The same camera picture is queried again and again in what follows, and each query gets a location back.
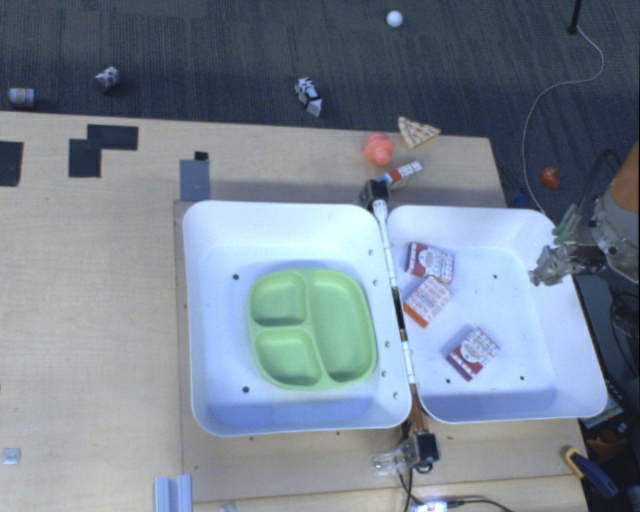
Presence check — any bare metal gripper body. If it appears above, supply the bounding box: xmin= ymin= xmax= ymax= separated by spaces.
xmin=562 ymin=225 xmax=640 ymax=284

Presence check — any white plastic tray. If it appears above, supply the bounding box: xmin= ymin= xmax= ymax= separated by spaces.
xmin=181 ymin=199 xmax=413 ymax=438
xmin=386 ymin=204 xmax=609 ymax=425

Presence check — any dark red and white carton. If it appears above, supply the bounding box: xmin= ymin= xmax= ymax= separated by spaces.
xmin=445 ymin=326 xmax=501 ymax=383

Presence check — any thin black and white rod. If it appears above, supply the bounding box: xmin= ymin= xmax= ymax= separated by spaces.
xmin=371 ymin=199 xmax=424 ymax=437

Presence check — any small red and white carton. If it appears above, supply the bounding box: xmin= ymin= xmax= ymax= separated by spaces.
xmin=381 ymin=160 xmax=424 ymax=191

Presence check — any toy pizza slice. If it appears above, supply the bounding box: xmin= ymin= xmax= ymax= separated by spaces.
xmin=397 ymin=115 xmax=442 ymax=150

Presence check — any orange toy food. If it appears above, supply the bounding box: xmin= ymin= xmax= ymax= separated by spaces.
xmin=362 ymin=130 xmax=396 ymax=167

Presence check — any green divided plate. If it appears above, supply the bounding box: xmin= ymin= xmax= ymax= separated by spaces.
xmin=246 ymin=267 xmax=378 ymax=392

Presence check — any black and white carton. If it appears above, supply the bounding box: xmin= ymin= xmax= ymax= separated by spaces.
xmin=293 ymin=76 xmax=324 ymax=119

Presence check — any black block with wires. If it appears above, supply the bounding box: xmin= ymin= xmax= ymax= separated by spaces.
xmin=359 ymin=178 xmax=392 ymax=209
xmin=416 ymin=431 xmax=442 ymax=465

